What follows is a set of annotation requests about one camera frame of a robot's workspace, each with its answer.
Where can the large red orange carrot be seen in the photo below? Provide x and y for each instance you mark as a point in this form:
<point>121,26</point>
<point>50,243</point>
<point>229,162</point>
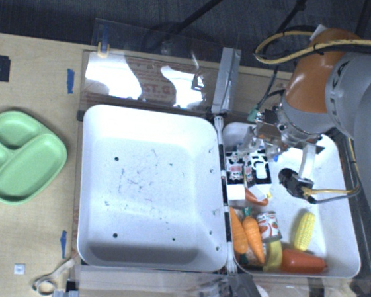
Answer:
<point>302,262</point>

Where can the yellow corn cob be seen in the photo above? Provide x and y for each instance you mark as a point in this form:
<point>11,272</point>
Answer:
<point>304,231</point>

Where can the orange carrot green top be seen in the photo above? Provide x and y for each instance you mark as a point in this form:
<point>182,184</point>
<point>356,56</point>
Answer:
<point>254,237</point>

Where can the cow print carton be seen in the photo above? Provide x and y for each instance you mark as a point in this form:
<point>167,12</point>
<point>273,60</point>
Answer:
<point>235,171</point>
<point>260,169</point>

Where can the yellow banana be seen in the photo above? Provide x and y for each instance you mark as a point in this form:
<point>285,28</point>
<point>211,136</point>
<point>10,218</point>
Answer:
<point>274,256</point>

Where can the small orange carrot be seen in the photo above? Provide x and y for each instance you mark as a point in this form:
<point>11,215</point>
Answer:
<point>255,199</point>

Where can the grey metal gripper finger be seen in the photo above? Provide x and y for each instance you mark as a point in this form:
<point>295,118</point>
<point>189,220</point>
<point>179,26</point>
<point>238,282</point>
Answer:
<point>273,152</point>
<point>249,141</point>

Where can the green divided plate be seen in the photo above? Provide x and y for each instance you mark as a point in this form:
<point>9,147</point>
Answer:
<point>21,159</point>

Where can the black cylinder on white bracket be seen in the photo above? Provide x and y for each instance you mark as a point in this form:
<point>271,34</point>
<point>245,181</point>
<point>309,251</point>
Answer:
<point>293,182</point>

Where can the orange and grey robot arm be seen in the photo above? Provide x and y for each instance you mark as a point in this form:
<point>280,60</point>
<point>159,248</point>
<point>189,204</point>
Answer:
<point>360,108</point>

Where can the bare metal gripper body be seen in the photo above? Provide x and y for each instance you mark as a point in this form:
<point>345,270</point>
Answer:
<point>269,127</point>

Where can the red and white can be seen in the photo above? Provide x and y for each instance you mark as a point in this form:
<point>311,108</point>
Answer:
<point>270,224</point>

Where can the white plastic tray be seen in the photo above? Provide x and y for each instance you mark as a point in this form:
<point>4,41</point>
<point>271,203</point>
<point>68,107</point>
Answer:
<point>332,201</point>
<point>154,191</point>

